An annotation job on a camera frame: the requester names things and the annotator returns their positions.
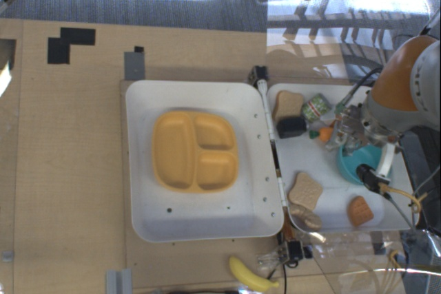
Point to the green and white can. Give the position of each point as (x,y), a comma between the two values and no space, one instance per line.
(316,107)

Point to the white plastic tray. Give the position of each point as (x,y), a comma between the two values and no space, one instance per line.
(206,217)
(310,158)

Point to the black cylinder on white bracket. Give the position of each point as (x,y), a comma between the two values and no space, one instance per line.
(369,177)

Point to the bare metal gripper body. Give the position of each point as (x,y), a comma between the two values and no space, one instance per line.
(358,124)

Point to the yellow banana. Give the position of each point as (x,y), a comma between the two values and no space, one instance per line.
(246,276)

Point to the tan toast slice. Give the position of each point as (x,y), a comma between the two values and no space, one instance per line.
(287,106)

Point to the orange-brown waffle slice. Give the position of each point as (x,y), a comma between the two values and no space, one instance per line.
(360,211)

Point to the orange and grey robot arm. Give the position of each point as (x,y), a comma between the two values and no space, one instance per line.
(396,86)

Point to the orange divided plate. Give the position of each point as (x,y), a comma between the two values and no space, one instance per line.
(193,151)

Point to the beige lumpy biscuit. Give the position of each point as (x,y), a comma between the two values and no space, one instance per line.
(308,218)

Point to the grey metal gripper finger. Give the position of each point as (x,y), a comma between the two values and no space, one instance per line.
(351,147)
(336,140)

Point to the teal bowl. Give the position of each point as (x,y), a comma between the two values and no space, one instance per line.
(348,165)

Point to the beige bread slice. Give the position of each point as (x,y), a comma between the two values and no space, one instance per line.
(305,191)

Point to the clear plastic bottle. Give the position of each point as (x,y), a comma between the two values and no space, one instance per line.
(272,258)

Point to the orange carrot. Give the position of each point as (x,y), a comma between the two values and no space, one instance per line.
(324,134)

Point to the thin black and white rod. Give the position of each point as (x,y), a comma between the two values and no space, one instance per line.
(267,106)

